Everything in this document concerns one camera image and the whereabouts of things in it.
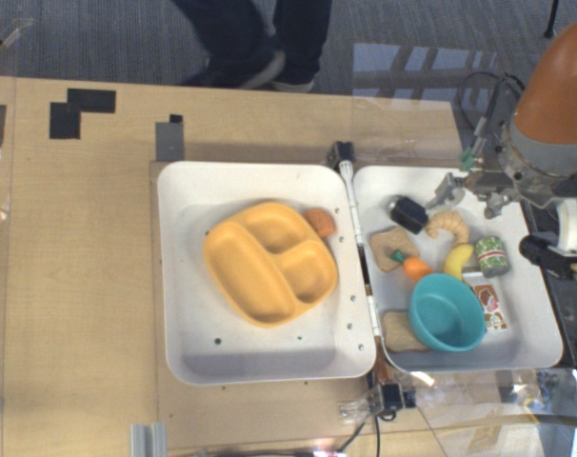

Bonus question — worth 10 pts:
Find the yellow divided plate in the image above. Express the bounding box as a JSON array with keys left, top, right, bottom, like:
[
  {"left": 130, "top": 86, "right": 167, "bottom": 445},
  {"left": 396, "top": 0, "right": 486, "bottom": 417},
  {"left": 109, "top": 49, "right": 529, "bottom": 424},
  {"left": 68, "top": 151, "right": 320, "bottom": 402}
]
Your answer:
[{"left": 202, "top": 201, "right": 340, "bottom": 329}]

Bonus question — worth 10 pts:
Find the black block with thin wires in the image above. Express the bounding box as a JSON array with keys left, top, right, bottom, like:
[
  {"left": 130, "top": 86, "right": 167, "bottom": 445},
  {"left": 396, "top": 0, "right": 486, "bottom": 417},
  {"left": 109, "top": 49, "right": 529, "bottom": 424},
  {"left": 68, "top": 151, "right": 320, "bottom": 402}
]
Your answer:
[
  {"left": 329, "top": 140, "right": 357, "bottom": 165},
  {"left": 368, "top": 382, "right": 406, "bottom": 422}
]

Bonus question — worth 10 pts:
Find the black bottle with silver cap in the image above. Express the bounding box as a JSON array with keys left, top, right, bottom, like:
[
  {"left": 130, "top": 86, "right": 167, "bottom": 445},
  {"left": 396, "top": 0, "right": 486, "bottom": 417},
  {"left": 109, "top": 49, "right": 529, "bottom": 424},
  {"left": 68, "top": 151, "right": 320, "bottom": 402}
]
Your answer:
[{"left": 388, "top": 195, "right": 429, "bottom": 236}]

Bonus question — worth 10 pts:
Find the white plastic tray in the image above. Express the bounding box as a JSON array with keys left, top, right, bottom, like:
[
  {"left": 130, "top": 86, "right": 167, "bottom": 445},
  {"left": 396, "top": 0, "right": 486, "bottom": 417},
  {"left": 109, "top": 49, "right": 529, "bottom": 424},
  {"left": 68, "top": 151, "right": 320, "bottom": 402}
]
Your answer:
[
  {"left": 352, "top": 165, "right": 566, "bottom": 375},
  {"left": 156, "top": 160, "right": 378, "bottom": 387}
]

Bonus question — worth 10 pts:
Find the orange carrot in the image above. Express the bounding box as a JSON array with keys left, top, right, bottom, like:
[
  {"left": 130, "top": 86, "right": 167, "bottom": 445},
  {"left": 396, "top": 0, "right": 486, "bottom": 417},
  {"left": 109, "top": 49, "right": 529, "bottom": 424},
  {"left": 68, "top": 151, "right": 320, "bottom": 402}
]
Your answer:
[{"left": 389, "top": 248, "right": 434, "bottom": 281}]

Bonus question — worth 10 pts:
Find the teal bowl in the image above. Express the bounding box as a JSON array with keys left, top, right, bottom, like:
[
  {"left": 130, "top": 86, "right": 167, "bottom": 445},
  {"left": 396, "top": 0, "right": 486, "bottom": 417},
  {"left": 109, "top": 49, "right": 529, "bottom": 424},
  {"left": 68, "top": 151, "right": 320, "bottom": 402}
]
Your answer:
[{"left": 408, "top": 272, "right": 487, "bottom": 354}]

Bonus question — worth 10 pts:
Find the thin black and white rod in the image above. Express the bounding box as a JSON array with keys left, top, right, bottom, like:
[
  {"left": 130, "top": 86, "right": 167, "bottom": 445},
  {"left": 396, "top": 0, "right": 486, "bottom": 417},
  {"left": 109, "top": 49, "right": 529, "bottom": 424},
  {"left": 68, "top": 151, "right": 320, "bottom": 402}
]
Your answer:
[{"left": 338, "top": 159, "right": 383, "bottom": 338}]

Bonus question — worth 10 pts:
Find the green and white can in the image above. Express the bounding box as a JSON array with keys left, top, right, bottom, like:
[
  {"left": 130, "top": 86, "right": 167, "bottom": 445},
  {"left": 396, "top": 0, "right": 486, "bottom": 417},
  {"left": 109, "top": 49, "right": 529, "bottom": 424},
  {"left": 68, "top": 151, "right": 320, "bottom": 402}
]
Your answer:
[{"left": 474, "top": 235, "right": 510, "bottom": 278}]

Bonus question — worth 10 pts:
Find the tan croissant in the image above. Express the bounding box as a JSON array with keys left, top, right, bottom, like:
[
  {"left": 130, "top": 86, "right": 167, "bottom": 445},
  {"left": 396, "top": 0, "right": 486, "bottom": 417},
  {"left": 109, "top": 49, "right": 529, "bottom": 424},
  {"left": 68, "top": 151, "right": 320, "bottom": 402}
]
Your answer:
[{"left": 423, "top": 209, "right": 471, "bottom": 248}]

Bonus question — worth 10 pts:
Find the yellow banana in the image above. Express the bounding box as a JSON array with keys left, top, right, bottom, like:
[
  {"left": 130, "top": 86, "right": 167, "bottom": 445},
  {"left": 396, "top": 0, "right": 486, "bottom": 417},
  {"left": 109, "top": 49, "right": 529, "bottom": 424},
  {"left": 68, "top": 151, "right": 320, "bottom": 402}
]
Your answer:
[{"left": 442, "top": 243, "right": 476, "bottom": 283}]

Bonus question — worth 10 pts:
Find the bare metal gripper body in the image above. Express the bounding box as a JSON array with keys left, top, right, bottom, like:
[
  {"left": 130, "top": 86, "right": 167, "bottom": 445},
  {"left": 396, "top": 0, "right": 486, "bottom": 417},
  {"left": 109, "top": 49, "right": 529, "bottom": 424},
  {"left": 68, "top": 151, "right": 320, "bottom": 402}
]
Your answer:
[{"left": 464, "top": 152, "right": 565, "bottom": 208}]

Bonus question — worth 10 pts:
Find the person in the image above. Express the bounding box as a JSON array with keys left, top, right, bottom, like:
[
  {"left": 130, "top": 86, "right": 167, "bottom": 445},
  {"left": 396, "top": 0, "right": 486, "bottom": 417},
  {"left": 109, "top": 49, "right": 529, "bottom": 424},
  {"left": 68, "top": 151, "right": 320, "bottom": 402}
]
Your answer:
[{"left": 145, "top": 0, "right": 338, "bottom": 94}]

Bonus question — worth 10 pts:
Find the black cylinder on white bracket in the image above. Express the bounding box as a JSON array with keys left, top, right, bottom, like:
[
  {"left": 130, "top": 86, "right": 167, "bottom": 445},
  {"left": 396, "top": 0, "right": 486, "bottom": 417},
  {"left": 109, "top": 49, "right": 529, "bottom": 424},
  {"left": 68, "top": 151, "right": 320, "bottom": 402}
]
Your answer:
[{"left": 518, "top": 197, "right": 577, "bottom": 281}]

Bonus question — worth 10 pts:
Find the white and brown carton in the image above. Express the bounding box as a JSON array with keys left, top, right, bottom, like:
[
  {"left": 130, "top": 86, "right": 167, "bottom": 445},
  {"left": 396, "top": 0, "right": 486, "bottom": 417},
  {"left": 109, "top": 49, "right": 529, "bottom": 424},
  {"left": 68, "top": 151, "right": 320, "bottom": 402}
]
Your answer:
[{"left": 461, "top": 270, "right": 509, "bottom": 334}]

